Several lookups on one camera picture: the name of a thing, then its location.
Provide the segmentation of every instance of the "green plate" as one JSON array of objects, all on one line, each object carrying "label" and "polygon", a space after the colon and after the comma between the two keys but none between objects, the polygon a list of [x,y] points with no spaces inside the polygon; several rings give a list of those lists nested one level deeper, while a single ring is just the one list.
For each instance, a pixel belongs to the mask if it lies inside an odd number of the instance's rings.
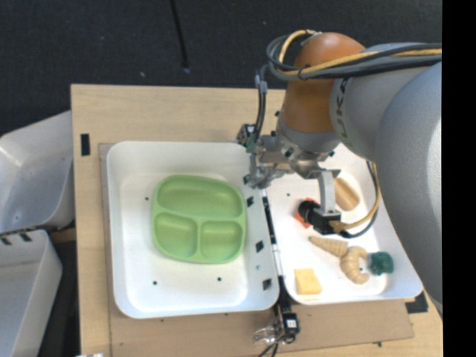
[{"label": "green plate", "polygon": [[195,263],[227,263],[245,244],[246,205],[233,185],[174,175],[154,192],[152,236],[169,257]]}]

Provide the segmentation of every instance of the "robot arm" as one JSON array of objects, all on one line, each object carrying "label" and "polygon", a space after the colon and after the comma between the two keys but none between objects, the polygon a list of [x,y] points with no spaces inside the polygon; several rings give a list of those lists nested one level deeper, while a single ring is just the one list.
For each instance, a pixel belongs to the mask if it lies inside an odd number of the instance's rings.
[{"label": "robot arm", "polygon": [[[294,65],[286,65],[288,48],[302,38]],[[338,222],[332,184],[338,171],[319,162],[340,142],[367,159],[379,172],[396,233],[443,316],[441,44],[365,49],[338,33],[299,30],[274,40],[266,52],[269,71],[288,86],[276,132],[260,135],[261,112],[247,137],[249,183],[263,188],[293,172],[317,179],[326,202],[316,215],[328,234]],[[266,85],[258,80],[257,86],[263,111]]]}]

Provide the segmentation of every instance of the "cable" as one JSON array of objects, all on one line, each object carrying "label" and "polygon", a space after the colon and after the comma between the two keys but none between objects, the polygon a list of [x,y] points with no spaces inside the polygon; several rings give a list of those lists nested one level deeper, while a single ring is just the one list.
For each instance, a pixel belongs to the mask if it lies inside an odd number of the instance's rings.
[{"label": "cable", "polygon": [[258,356],[258,357],[264,357],[266,355],[267,352],[269,352],[269,350],[271,350],[272,347],[274,347],[273,349],[273,352],[271,354],[270,357],[274,357],[276,355],[276,352],[277,352],[277,347],[279,346],[279,344],[277,343],[277,340],[276,340],[276,343],[275,344],[271,344],[269,345],[269,347],[267,347],[266,349],[264,349],[264,351],[261,352],[261,354]]},{"label": "cable", "polygon": [[283,63],[286,52],[293,42],[302,36],[309,38],[318,34],[320,32],[314,30],[297,30],[288,36],[271,41],[266,48],[270,72],[281,80],[335,79],[430,66],[442,59],[441,44],[430,43],[403,45],[386,51],[368,51],[304,68]]},{"label": "cable", "polygon": [[266,69],[268,68],[267,65],[264,65],[259,71],[256,73],[255,77],[255,84],[258,89],[258,114],[256,118],[256,123],[254,124],[254,139],[257,140],[261,135],[261,130],[263,129],[263,124],[265,121],[265,113],[266,113],[266,95],[268,93],[268,84],[264,80],[264,74]]},{"label": "cable", "polygon": [[[342,236],[345,238],[355,238],[355,237],[361,236],[373,225],[376,219],[377,210],[379,209],[380,198],[381,198],[379,178],[377,176],[376,165],[373,163],[371,164],[368,161],[367,166],[369,167],[370,175],[372,176],[373,185],[375,187],[375,202],[373,203],[373,206],[370,209],[369,213],[364,218],[360,219],[359,221],[355,221],[352,223],[345,223],[341,221],[329,221],[329,224],[332,226],[334,231],[337,234],[343,233]],[[362,231],[359,231],[357,234],[350,234],[346,232],[347,230],[351,228],[356,228],[357,226],[363,225],[365,222],[369,220],[370,220],[370,223],[366,226],[366,228],[364,228],[364,230]]]}]

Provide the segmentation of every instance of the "toy ice cream cone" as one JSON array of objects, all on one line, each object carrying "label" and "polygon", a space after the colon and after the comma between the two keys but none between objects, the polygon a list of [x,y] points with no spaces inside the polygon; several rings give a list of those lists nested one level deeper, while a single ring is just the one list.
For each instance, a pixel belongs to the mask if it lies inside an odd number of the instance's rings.
[{"label": "toy ice cream cone", "polygon": [[328,239],[323,237],[310,236],[309,240],[319,248],[334,254],[337,257],[342,257],[347,252],[347,242],[338,239]]}]

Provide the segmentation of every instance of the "wooden table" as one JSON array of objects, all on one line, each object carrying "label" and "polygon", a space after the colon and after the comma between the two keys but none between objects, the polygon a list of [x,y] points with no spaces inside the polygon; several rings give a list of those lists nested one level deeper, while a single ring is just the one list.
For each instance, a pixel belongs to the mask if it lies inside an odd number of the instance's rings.
[{"label": "wooden table", "polygon": [[[271,90],[263,133],[275,126],[284,91]],[[257,356],[252,332],[272,312],[135,320],[123,315],[110,289],[104,231],[100,144],[120,141],[231,141],[252,123],[250,89],[71,87],[80,343],[83,354],[105,356]],[[433,305],[408,316],[403,300],[294,306],[302,331],[279,349],[289,357],[442,356],[443,324]]]}]

